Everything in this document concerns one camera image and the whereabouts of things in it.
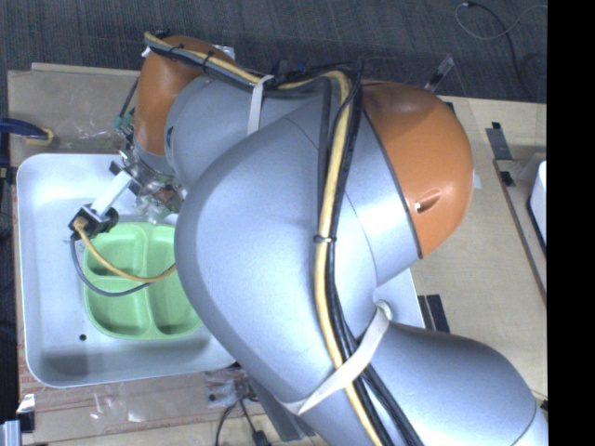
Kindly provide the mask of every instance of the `black clamp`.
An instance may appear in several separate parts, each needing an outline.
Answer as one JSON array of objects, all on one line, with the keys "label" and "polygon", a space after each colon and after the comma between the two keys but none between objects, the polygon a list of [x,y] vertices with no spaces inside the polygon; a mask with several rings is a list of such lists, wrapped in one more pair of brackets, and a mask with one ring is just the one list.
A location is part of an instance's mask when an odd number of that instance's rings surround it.
[{"label": "black clamp", "polygon": [[173,58],[173,53],[172,53],[172,51],[173,51],[174,49],[184,49],[184,44],[183,44],[183,43],[180,43],[180,44],[179,44],[179,45],[177,45],[177,46],[172,46],[172,47],[170,47],[170,48],[169,48],[169,49],[166,51],[166,53],[167,53],[167,55],[168,55],[168,56],[167,56],[168,58],[170,58],[172,61],[177,61],[177,59]]},{"label": "black clamp", "polygon": [[203,64],[201,65],[203,67],[203,72],[206,72],[206,62],[209,60],[209,58],[211,58],[213,55],[215,54],[215,51],[213,51],[212,49],[209,50],[208,53],[206,53],[206,58],[203,60]]},{"label": "black clamp", "polygon": [[81,235],[75,227],[75,222],[86,221],[83,230],[86,236],[91,239],[100,233],[111,230],[118,223],[118,219],[118,212],[113,207],[105,215],[101,216],[91,208],[91,204],[85,204],[68,224],[68,227],[73,231],[75,240],[80,240]]},{"label": "black clamp", "polygon": [[331,236],[321,236],[320,234],[315,234],[313,236],[313,240],[316,244],[320,243],[334,243],[337,241],[337,237]]}]

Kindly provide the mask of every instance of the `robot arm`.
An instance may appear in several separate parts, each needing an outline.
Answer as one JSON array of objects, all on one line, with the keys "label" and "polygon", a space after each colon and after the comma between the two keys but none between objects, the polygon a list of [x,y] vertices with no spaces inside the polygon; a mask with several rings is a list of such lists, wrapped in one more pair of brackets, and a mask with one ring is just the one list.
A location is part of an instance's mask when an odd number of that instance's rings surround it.
[{"label": "robot arm", "polygon": [[[431,93],[358,68],[263,84],[204,42],[146,42],[130,166],[181,193],[182,285],[251,377],[280,404],[304,400],[358,350],[378,305],[399,311],[375,291],[465,215],[465,132]],[[361,374],[300,414],[329,444],[547,444],[529,388],[489,347],[397,322],[377,343]]]}]

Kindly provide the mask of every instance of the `black wire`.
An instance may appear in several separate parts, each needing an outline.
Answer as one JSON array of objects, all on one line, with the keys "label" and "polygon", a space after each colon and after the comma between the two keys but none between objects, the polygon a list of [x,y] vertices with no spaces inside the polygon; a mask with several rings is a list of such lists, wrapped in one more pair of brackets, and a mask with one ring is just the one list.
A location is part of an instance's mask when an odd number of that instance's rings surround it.
[{"label": "black wire", "polygon": [[93,284],[93,282],[91,282],[87,278],[87,276],[84,274],[83,269],[81,268],[81,265],[78,262],[78,256],[76,255],[76,240],[74,238],[74,235],[71,236],[71,255],[73,257],[74,267],[76,268],[76,272],[77,272],[79,278],[81,278],[81,280],[88,286],[88,288],[91,291],[93,291],[94,293],[97,293],[99,295],[105,295],[107,297],[120,297],[122,295],[129,295],[129,294],[136,293],[137,291],[140,291],[141,289],[144,289],[145,287],[150,286],[152,284],[152,282],[145,282],[141,285],[133,287],[132,289],[128,289],[127,291],[121,291],[119,293],[111,293],[109,291],[103,291],[102,289],[99,289],[95,284]]},{"label": "black wire", "polygon": [[[353,89],[350,93],[350,97],[347,98],[343,106],[353,101],[353,109],[350,118],[350,127],[347,135],[346,146],[342,156],[341,167],[339,170],[339,178],[337,181],[337,193],[334,200],[334,207],[331,218],[331,228],[329,231],[329,237],[331,240],[337,238],[338,220],[340,216],[340,210],[342,201],[345,195],[345,189],[347,185],[347,178],[350,171],[350,163],[353,155],[355,140],[357,138],[357,128],[361,119],[361,104],[362,104],[362,90],[361,90],[361,75],[363,73],[363,64],[360,63],[360,67],[356,73],[355,80],[353,82]],[[334,242],[329,246],[327,252],[326,262],[326,273],[325,273],[325,284],[326,284],[326,297],[329,305],[329,313],[331,317],[331,324],[333,332],[341,352],[341,356],[344,360],[350,357],[355,349],[357,343],[347,325],[343,316],[342,307],[338,298],[337,286],[335,284],[335,247]],[[364,387],[365,383],[370,387],[377,400],[382,404],[385,410],[389,413],[394,425],[403,434],[403,438],[407,445],[421,445],[421,439],[415,432],[413,426],[408,421],[403,413],[403,410],[399,407],[396,400],[392,397],[384,383],[381,381],[376,371],[371,365],[368,365],[361,377],[358,377],[354,382],[354,387],[360,400],[362,401],[363,407],[368,414],[370,421],[372,422],[380,440],[383,444],[391,445],[392,440],[390,435],[387,433],[384,425],[377,416],[376,409],[371,403],[367,390]]]},{"label": "black wire", "polygon": [[257,429],[252,424],[252,420],[250,419],[250,415],[248,414],[248,411],[245,408],[244,401],[242,400],[242,398],[240,398],[240,406],[242,407],[242,410],[244,411],[245,419],[248,420],[248,423],[250,424],[250,428],[252,429],[252,432],[254,434],[256,434],[257,433]]},{"label": "black wire", "polygon": [[244,411],[245,419],[248,420],[248,423],[250,424],[250,428],[252,429],[252,432],[254,434],[257,434],[257,430],[254,428],[254,425],[252,424],[252,420],[250,419],[250,415],[248,414],[248,411],[245,408],[244,399],[258,401],[256,399],[252,398],[250,395],[243,395],[239,399],[234,401],[232,405],[228,406],[225,409],[225,411],[223,412],[223,415],[221,416],[221,419],[219,419],[219,423],[217,425],[217,433],[215,434],[215,446],[219,446],[219,435],[221,434],[221,429],[223,428],[223,423],[225,423],[226,418],[230,415],[230,413],[233,411],[233,409],[237,406],[238,403],[240,403],[240,405],[242,406],[242,410]]},{"label": "black wire", "polygon": [[309,71],[320,71],[320,70],[327,70],[329,68],[337,69],[339,66],[347,66],[351,67],[355,64],[355,61],[349,59],[345,61],[338,61],[336,63],[327,63],[327,64],[319,64],[318,66],[310,66]]},{"label": "black wire", "polygon": [[240,399],[236,400],[233,403],[233,405],[228,406],[227,409],[223,412],[223,415],[219,420],[219,424],[217,425],[217,433],[215,434],[215,446],[219,446],[219,435],[221,434],[221,429],[223,428],[223,423],[225,422],[225,419],[230,415],[230,413],[235,408],[235,405],[237,405],[239,401]]},{"label": "black wire", "polygon": [[139,79],[137,78],[134,80],[134,84],[128,91],[126,100],[124,101],[124,105],[122,106],[122,110],[120,110],[120,114],[119,114],[120,117],[124,117],[124,115],[126,114],[126,109],[128,109],[128,105],[130,104],[130,101],[132,100],[132,96],[134,95],[134,92],[137,90],[138,85],[139,85]]},{"label": "black wire", "polygon": [[[334,240],[337,237],[337,224],[338,224],[338,216],[340,212],[340,207],[342,203],[342,199],[345,193],[345,184],[347,181],[347,175],[349,173],[350,161],[353,154],[353,149],[355,147],[355,139],[358,132],[358,127],[361,118],[361,108],[362,108],[362,73],[364,70],[364,63],[360,61],[358,63],[358,68],[355,72],[355,75],[352,75],[352,87],[351,91],[348,96],[345,98],[341,107],[337,111],[337,115],[335,117],[335,121],[333,123],[333,132],[336,130],[337,121],[340,117],[341,113],[343,113],[348,106],[350,105],[350,117],[348,121],[348,133],[346,136],[346,143],[345,147],[343,148],[342,153],[342,160],[341,160],[341,167],[339,169],[339,177],[337,181],[337,194],[335,200],[333,202],[333,212],[332,212],[332,221],[331,221],[331,232],[329,237]],[[333,334],[337,343],[339,344],[339,350],[341,352],[341,356],[343,360],[346,360],[349,355],[346,349],[345,341],[346,335],[340,332],[342,327],[341,323],[337,321],[337,313],[340,312],[340,305],[337,302],[337,293],[335,287],[335,280],[334,280],[334,248],[335,243],[331,242],[331,246],[328,250],[328,258],[326,260],[326,272],[325,272],[325,295],[327,297],[327,302],[329,303],[329,314],[331,318],[331,324],[333,328]],[[331,302],[330,297],[333,297],[336,302]],[[356,378],[353,382],[353,387],[355,392],[364,407],[366,415],[370,420],[374,430],[378,434],[378,437],[382,444],[386,446],[392,446],[393,442],[390,438],[389,433],[387,432],[382,420],[378,416],[376,408],[374,404],[370,400],[370,396],[368,394],[367,389],[365,388],[364,380],[361,377]]]},{"label": "black wire", "polygon": [[217,64],[214,64],[210,61],[205,61],[204,58],[199,58],[192,53],[184,52],[183,49],[175,47],[165,49],[164,47],[159,47],[154,42],[148,41],[146,39],[145,43],[151,49],[151,51],[154,51],[160,56],[181,61],[195,70],[204,72],[205,74],[214,75],[218,79],[222,79],[231,85],[248,90],[252,90],[254,87],[252,82],[244,79],[244,77],[241,75],[222,69]]},{"label": "black wire", "polygon": [[485,5],[478,4],[477,2],[470,2],[470,1],[468,1],[467,3],[469,4],[468,8],[479,7],[482,10],[488,12],[490,15],[492,15],[492,17],[494,17],[494,19],[502,27],[502,30],[505,32],[504,36],[506,36],[506,39],[509,42],[510,54],[512,55],[512,65],[514,66],[514,72],[517,76],[517,79],[519,80],[519,83],[521,84],[522,90],[525,92],[525,95],[528,96],[529,98],[531,96],[533,96],[531,91],[527,87],[527,84],[524,82],[524,79],[522,78],[521,70],[519,68],[519,62],[517,60],[517,55],[516,55],[516,52],[514,51],[514,44],[512,43],[512,38],[510,38],[510,34],[507,31],[507,26],[504,24],[504,22],[500,19],[500,17],[494,11],[492,11],[490,8],[486,7]]}]

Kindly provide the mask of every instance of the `sink basin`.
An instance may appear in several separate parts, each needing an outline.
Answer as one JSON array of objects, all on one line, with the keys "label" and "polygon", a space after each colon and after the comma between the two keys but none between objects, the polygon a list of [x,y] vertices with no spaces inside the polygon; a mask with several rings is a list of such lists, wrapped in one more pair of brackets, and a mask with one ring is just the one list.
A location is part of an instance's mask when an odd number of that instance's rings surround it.
[{"label": "sink basin", "polygon": [[[156,276],[174,262],[172,225],[120,222],[94,240],[98,251],[120,269],[137,276]],[[138,285],[114,275],[85,250],[83,272],[98,289],[117,293]],[[98,330],[117,338],[148,339],[182,337],[203,321],[192,308],[177,271],[135,293],[106,296],[85,289],[86,311]]]},{"label": "sink basin", "polygon": [[[112,181],[112,161],[119,162],[119,156],[42,153],[26,159],[17,172],[25,354],[31,373],[51,387],[79,387],[231,365],[234,358],[201,322],[184,335],[138,339],[102,332],[89,316],[68,224]],[[113,207],[123,223],[142,221],[129,190]],[[172,215],[163,222],[175,225],[176,219]],[[82,259],[84,247],[78,248]]]}]

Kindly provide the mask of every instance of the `yellow cable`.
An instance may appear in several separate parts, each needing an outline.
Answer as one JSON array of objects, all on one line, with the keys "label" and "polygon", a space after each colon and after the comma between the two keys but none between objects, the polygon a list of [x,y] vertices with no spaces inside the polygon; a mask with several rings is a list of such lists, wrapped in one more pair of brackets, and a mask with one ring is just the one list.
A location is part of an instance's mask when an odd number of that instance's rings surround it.
[{"label": "yellow cable", "polygon": [[121,269],[114,266],[112,263],[110,263],[110,261],[108,261],[107,259],[105,259],[105,257],[103,257],[101,255],[101,253],[93,245],[91,240],[89,240],[89,237],[86,236],[85,225],[86,225],[86,220],[83,220],[83,219],[77,218],[73,222],[73,228],[76,230],[76,232],[79,234],[79,236],[85,243],[86,248],[98,260],[99,263],[101,263],[106,269],[110,270],[114,274],[117,274],[118,276],[129,279],[130,281],[158,282],[158,281],[165,279],[167,276],[169,276],[172,272],[174,272],[176,270],[176,265],[174,264],[174,265],[170,266],[167,270],[165,270],[164,272],[159,274],[158,276],[153,276],[151,278],[144,278],[144,277],[140,277],[140,276],[135,276],[134,274],[128,274],[127,272],[122,271]]},{"label": "yellow cable", "polygon": [[[158,45],[162,46],[169,46],[173,48],[172,45],[160,40],[159,38],[153,36],[150,33],[145,33],[145,38],[149,41],[153,41]],[[197,56],[200,59],[206,59],[208,55],[204,53],[200,53],[197,51],[190,51],[190,50],[183,50],[188,53],[192,53],[193,55]],[[213,56],[209,59],[209,62],[213,64],[217,64],[220,68],[225,69],[226,71],[232,72],[251,84],[256,85],[260,81],[260,77],[242,70],[241,68],[228,63],[227,61],[223,61],[218,59],[217,57]],[[331,71],[323,76],[315,76],[316,77],[328,77],[331,79],[335,79],[339,83],[340,93],[341,93],[341,103],[347,99],[348,94],[350,93],[350,81],[347,76],[343,72],[339,71]],[[309,81],[312,81],[312,78],[308,81],[300,81],[295,83],[285,83],[279,85],[278,89],[292,89],[295,87],[299,87],[300,85],[304,85]],[[343,154],[343,148],[346,143],[347,138],[347,127],[349,123],[349,106],[345,108],[345,110],[340,114],[339,120],[337,121],[337,132],[333,139],[333,146],[331,149],[331,156],[329,161],[329,168],[328,174],[326,178],[326,182],[324,184],[324,197],[323,197],[323,206],[321,209],[321,214],[319,218],[319,232],[318,234],[322,237],[328,237],[330,234],[330,227],[332,223],[332,212],[333,212],[333,204],[337,194],[337,181],[338,181],[338,174],[340,171],[340,164],[341,158]],[[333,364],[335,368],[338,368],[343,363],[343,358],[341,356],[340,350],[338,348],[337,340],[335,339],[335,335],[333,333],[332,323],[330,321],[330,313],[328,311],[328,304],[326,302],[326,295],[325,295],[325,272],[326,272],[326,258],[328,252],[328,245],[327,243],[319,243],[316,247],[316,259],[314,265],[314,297],[316,303],[316,310],[318,312],[319,323],[321,325],[321,329],[324,335],[324,341],[326,343],[326,348],[331,356]],[[374,426],[370,422],[370,419],[365,411],[362,402],[355,391],[355,387],[353,383],[345,386],[345,392],[350,400],[351,406],[355,413],[357,414],[360,422],[362,423],[362,427],[372,440],[372,442],[376,446],[382,446],[382,441],[377,435]]]},{"label": "yellow cable", "polygon": [[[350,83],[348,78],[342,73],[337,72],[336,77],[339,81],[341,100],[344,101],[350,92]],[[333,205],[334,200],[337,196],[337,181],[338,174],[340,171],[341,158],[343,148],[345,147],[347,139],[347,127],[349,123],[349,106],[345,108],[345,111],[340,114],[339,120],[337,121],[337,131],[333,138],[333,145],[331,148],[331,157],[328,164],[328,174],[326,182],[324,184],[324,196],[323,206],[321,208],[321,214],[319,219],[319,231],[318,234],[323,238],[328,238],[330,235],[330,228],[332,222]],[[330,321],[330,315],[328,311],[328,303],[326,302],[325,284],[326,284],[326,259],[328,253],[328,243],[319,243],[316,246],[316,258],[314,265],[314,297],[316,302],[316,310],[318,312],[319,323],[324,335],[324,341],[326,342],[326,348],[328,349],[331,359],[335,364],[335,368],[338,368],[343,363],[340,350],[338,348],[337,340],[333,333],[332,323]],[[357,414],[362,427],[370,437],[372,442],[376,446],[382,446],[382,441],[378,437],[374,426],[370,422],[370,418],[365,411],[364,406],[360,400],[360,397],[355,391],[353,383],[347,385],[345,393],[350,400],[351,407]]]}]

